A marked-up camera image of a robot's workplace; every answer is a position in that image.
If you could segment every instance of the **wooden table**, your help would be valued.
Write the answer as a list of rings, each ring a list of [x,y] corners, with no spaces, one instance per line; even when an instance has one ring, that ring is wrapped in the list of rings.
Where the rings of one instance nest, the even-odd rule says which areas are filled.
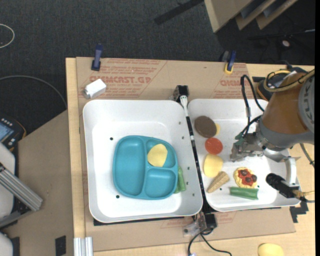
[[[247,69],[251,77],[264,77],[268,73],[285,68],[284,65],[269,64],[247,64]],[[68,118],[69,118],[69,139],[70,139],[70,164],[72,182],[72,208],[73,208],[73,229],[75,238],[86,237],[83,180],[82,180],[82,161],[81,161],[81,141],[79,135],[79,108],[78,108],[78,87],[77,87],[77,65],[75,58],[66,59],[66,82],[68,99]],[[307,150],[314,158],[314,146],[306,145]],[[295,149],[300,156],[302,151]],[[309,165],[307,158],[302,157],[297,162],[297,175],[300,185],[304,191],[315,189],[314,169]],[[245,237],[237,239],[211,241],[213,247],[226,250],[233,256],[255,256],[258,255],[258,246],[262,243],[276,243],[282,246],[286,256],[316,255],[315,245],[315,204],[308,204],[309,211],[304,215],[298,216],[298,223],[295,224],[296,232],[266,235],[257,237]],[[150,246],[133,249],[120,249],[110,251],[95,252],[95,256],[186,256],[188,244],[173,244],[162,246]],[[198,256],[223,255],[213,252],[205,242],[195,242],[192,244],[192,252]]]

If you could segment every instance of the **green toy vegetable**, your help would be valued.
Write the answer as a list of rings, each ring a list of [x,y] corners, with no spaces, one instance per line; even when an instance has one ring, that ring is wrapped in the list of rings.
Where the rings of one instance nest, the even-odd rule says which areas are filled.
[[[230,195],[252,200],[258,200],[258,191],[257,188],[230,187]]]
[[[186,190],[186,185],[185,185],[185,180],[183,176],[183,171],[182,168],[179,166],[178,167],[178,182],[176,184],[176,189],[174,191],[174,194],[177,194],[179,192],[185,191]]]

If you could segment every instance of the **blue clamp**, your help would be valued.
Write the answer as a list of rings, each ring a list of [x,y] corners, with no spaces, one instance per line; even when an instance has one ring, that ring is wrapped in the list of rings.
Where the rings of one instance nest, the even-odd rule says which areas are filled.
[[[228,75],[232,74],[233,70],[234,70],[234,63],[235,63],[235,59],[236,59],[236,51],[233,50],[231,52],[229,61],[225,64],[225,68],[224,68],[224,72]]]
[[[100,58],[101,58],[101,54],[102,54],[102,44],[98,43],[95,47],[95,52],[94,52],[94,60],[92,61],[92,66],[91,66],[91,70],[94,71],[99,71],[100,70]]]

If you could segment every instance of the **black carpet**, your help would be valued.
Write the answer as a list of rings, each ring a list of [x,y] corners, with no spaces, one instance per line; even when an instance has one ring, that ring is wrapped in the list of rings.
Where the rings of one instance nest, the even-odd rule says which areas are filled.
[[[0,0],[0,113],[22,123],[28,133],[66,108],[65,58],[92,57],[97,43],[102,57],[219,61],[236,50],[246,63],[315,64],[315,33],[295,35],[292,48],[282,49],[278,37],[315,28],[315,0],[300,0],[266,28],[254,20],[242,31],[234,19],[213,33],[206,6],[190,0]]]

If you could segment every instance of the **toy pizza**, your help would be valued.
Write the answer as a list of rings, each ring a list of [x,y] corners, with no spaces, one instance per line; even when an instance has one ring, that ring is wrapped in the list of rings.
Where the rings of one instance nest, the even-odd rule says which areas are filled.
[[[254,189],[257,186],[257,176],[246,167],[237,168],[233,177],[240,188]]]

